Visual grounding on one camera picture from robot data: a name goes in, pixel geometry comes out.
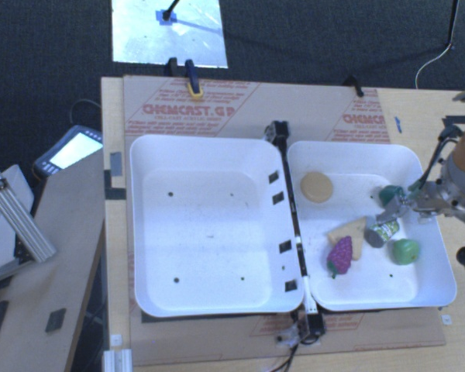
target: green toy fruit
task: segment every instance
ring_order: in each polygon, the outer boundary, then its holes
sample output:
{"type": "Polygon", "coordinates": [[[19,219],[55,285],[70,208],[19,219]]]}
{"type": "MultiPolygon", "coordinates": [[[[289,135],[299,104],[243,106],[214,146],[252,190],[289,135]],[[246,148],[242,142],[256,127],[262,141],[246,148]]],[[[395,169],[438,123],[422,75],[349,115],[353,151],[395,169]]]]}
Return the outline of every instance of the green toy fruit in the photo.
{"type": "Polygon", "coordinates": [[[411,264],[420,254],[420,245],[413,239],[394,241],[393,256],[398,264],[411,264]]]}

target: black floor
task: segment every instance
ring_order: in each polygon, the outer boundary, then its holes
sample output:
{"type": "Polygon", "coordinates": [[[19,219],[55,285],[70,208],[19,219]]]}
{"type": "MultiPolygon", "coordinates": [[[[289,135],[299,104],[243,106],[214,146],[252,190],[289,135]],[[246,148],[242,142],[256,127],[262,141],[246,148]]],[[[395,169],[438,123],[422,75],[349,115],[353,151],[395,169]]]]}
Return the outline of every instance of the black floor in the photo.
{"type": "MultiPolygon", "coordinates": [[[[202,77],[339,85],[353,74],[363,86],[390,88],[415,87],[417,70],[443,51],[453,3],[219,1],[229,69],[202,69],[202,77]]],[[[421,88],[465,89],[465,0],[453,43],[423,71],[421,88]]],[[[161,66],[112,62],[111,48],[111,0],[0,0],[0,169],[19,164],[35,186],[34,160],[71,127],[78,99],[99,102],[101,77],[162,75],[161,66]]],[[[78,105],[74,121],[100,129],[100,111],[78,105]]],[[[86,354],[74,370],[98,349],[97,321],[84,330],[96,339],[81,339],[86,354]]]]}

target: empty white tray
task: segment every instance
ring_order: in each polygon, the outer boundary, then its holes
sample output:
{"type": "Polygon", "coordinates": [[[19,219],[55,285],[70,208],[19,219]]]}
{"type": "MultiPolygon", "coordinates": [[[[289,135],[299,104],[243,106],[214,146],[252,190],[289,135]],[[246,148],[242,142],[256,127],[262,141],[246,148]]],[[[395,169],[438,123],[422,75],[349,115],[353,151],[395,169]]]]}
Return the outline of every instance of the empty white tray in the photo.
{"type": "Polygon", "coordinates": [[[132,144],[130,166],[135,292],[144,312],[289,312],[301,303],[288,194],[274,146],[259,139],[148,135],[132,144]]]}
{"type": "Polygon", "coordinates": [[[419,223],[409,211],[398,220],[393,239],[420,243],[421,254],[408,266],[391,257],[390,241],[383,248],[363,242],[362,256],[344,275],[332,278],[326,258],[332,245],[326,234],[362,216],[383,211],[378,191],[395,184],[406,189],[422,175],[417,156],[399,145],[297,142],[288,151],[310,291],[323,307],[334,311],[376,308],[444,306],[456,297],[456,282],[436,218],[419,223]],[[327,175],[332,197],[321,204],[307,200],[301,179],[311,171],[327,175]]]}

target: lit screen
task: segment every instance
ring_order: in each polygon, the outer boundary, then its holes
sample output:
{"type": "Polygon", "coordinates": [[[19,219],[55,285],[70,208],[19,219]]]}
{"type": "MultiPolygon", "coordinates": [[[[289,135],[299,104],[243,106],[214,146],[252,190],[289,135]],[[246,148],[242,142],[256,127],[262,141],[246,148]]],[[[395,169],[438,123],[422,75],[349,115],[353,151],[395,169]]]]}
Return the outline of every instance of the lit screen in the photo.
{"type": "Polygon", "coordinates": [[[64,169],[101,148],[102,144],[100,142],[83,133],[78,133],[52,157],[50,162],[64,169]]]}

